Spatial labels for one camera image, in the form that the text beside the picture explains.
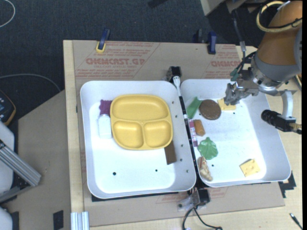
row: yellow plate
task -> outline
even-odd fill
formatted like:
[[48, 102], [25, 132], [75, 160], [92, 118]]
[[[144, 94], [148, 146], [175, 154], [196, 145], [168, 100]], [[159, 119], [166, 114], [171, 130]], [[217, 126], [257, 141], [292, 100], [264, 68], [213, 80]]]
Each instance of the yellow plate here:
[[115, 98], [110, 108], [114, 140], [130, 150], [164, 148], [173, 138], [166, 102], [155, 95], [127, 94]]

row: brown round object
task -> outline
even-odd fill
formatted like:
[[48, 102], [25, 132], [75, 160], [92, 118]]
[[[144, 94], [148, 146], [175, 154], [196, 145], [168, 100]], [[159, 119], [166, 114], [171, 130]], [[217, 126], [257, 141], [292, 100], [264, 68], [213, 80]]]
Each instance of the brown round object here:
[[221, 116], [222, 110], [219, 104], [213, 100], [204, 100], [200, 104], [201, 115], [209, 120], [218, 119]]

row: blue clamp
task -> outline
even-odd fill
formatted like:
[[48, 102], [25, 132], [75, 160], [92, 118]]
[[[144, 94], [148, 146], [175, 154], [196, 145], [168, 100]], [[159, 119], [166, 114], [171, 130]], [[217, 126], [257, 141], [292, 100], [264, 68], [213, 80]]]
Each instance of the blue clamp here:
[[102, 37], [100, 39], [100, 42], [97, 43], [96, 46], [96, 52], [101, 54], [104, 52], [105, 48], [106, 48], [106, 44], [105, 41], [109, 39], [110, 36], [110, 29], [105, 28], [103, 33], [102, 33]]
[[215, 43], [216, 43], [216, 33], [214, 31], [208, 33], [208, 53], [210, 55], [215, 55]]

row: wooden table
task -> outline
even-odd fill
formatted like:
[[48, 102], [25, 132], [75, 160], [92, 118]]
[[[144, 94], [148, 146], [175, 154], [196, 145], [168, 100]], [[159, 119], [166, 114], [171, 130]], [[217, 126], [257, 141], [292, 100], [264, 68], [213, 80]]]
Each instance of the wooden table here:
[[[172, 50], [177, 44], [165, 44]], [[67, 110], [67, 132], [68, 132], [68, 151], [69, 151], [69, 169], [70, 169], [70, 187], [71, 187], [71, 212], [83, 212], [83, 186], [81, 177], [81, 160], [80, 160], [80, 144], [78, 117], [76, 113], [76, 88], [74, 73], [74, 55], [73, 41], [65, 40], [63, 42], [64, 49], [64, 68], [65, 68], [65, 92], [66, 92], [66, 110]], [[252, 52], [255, 48], [248, 47], [248, 51]], [[293, 116], [296, 117], [297, 123], [302, 122], [302, 95], [295, 80], [290, 80], [284, 88], [289, 90], [297, 90], [294, 94], [294, 111]], [[272, 110], [279, 113], [282, 112], [283, 103], [281, 98], [268, 96], [268, 101]], [[288, 155], [290, 165], [296, 182], [294, 190], [286, 191], [285, 206], [276, 208], [265, 208], [249, 211], [238, 211], [231, 213], [211, 214], [203, 216], [207, 224], [214, 226], [222, 226], [225, 230], [247, 230], [247, 229], [299, 229], [289, 216], [293, 213], [301, 225], [303, 224], [303, 202], [302, 202], [302, 136], [295, 133], [280, 132], [280, 136], [286, 153]], [[127, 224], [108, 225], [91, 227], [94, 230], [180, 230], [182, 218], [170, 218], [164, 220], [142, 221]], [[188, 217], [186, 227], [191, 229], [209, 229], [204, 226], [196, 216]]]

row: black floor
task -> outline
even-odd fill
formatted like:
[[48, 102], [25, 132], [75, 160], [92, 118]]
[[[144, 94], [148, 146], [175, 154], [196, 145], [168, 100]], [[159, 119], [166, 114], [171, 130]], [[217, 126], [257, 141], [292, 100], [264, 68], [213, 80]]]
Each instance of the black floor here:
[[[200, 0], [9, 0], [15, 17], [0, 27], [0, 90], [16, 105], [15, 120], [64, 89], [65, 39], [99, 40], [104, 27], [110, 40], [191, 43], [193, 35], [215, 31], [217, 43], [238, 44], [231, 14], [224, 3], [207, 17]], [[239, 28], [249, 46], [259, 45], [255, 10], [239, 8]], [[13, 13], [0, 0], [0, 25]]]

